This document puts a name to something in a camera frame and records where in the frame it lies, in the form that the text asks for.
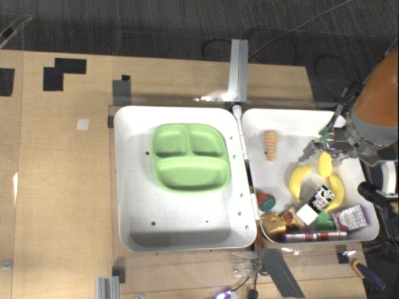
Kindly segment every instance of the metal bracket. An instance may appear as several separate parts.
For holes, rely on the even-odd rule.
[[[228,98],[230,102],[245,102],[248,86],[248,41],[232,40]]]
[[[95,295],[96,299],[119,299],[119,277],[97,278]]]

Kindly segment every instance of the orange cylinder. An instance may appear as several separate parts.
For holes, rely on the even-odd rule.
[[[398,51],[388,54],[375,68],[355,103],[363,121],[398,126]]]

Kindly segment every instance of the wooden table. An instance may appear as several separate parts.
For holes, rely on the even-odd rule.
[[[56,57],[86,59],[87,73],[65,74],[63,92],[44,92],[43,68],[53,67]],[[0,123],[4,134],[8,132],[8,136],[18,138],[19,129],[14,130],[11,125],[12,118],[20,118],[21,142],[19,151],[16,145],[0,147],[3,155],[14,151],[14,159],[19,161],[12,290],[11,274],[2,271],[0,296],[94,298],[96,278],[110,277],[115,263],[113,248],[118,247],[112,237],[107,127],[112,80],[120,80],[122,74],[130,75],[135,95],[194,98],[226,89],[229,64],[40,52],[21,55],[2,50],[0,67],[6,65],[15,68],[16,77],[21,79],[16,78],[12,97],[0,98],[0,112],[6,117]],[[249,65],[248,95],[276,100],[313,99],[305,68],[278,65]],[[13,108],[20,112],[21,107],[20,115],[11,114]],[[90,119],[87,131],[77,130],[80,118]],[[15,168],[16,165],[1,169],[2,175],[9,178]],[[4,177],[0,179],[2,183],[6,181]],[[1,204],[0,210],[3,238],[6,229],[7,234],[13,233],[10,230],[13,216],[9,214],[10,221],[4,224]],[[305,245],[300,251],[312,255],[286,258],[307,298],[365,298],[362,281],[348,265],[337,263],[331,247],[312,250]],[[360,245],[351,244],[349,249],[364,259]],[[228,255],[214,253],[219,262],[201,260],[214,258],[204,253],[153,254],[143,265],[136,261],[133,265],[141,278],[121,285],[121,297],[133,299],[135,292],[145,290],[149,299],[213,298],[222,288],[240,282],[231,275]],[[210,287],[195,287],[205,281],[194,282],[195,276],[188,274],[188,270],[177,269],[182,257],[191,258],[190,271],[196,268],[202,274],[208,271]],[[155,269],[157,263],[163,263],[163,268]],[[155,284],[148,276],[157,273],[162,274]],[[171,283],[171,276],[178,279]],[[257,288],[260,298],[280,298],[270,277],[260,278]],[[239,298],[246,297],[246,290],[242,289]]]

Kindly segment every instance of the red and teal object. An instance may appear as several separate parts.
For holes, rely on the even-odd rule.
[[[256,199],[259,209],[264,212],[269,212],[276,205],[276,198],[272,194],[257,191]]]

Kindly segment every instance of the black connector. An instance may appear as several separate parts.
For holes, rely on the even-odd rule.
[[[257,299],[257,290],[251,289],[248,293],[248,299]]]

